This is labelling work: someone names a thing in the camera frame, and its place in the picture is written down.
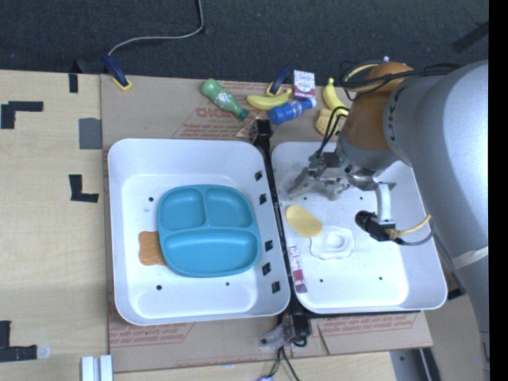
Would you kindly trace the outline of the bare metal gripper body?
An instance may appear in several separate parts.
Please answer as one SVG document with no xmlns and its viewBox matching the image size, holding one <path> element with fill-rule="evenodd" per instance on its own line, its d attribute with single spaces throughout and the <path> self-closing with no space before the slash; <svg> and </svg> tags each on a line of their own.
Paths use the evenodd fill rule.
<svg viewBox="0 0 508 381">
<path fill-rule="evenodd" d="M 375 177 L 388 169 L 396 157 L 391 152 L 315 152 L 312 177 L 323 183 L 373 191 L 379 184 Z"/>
</svg>

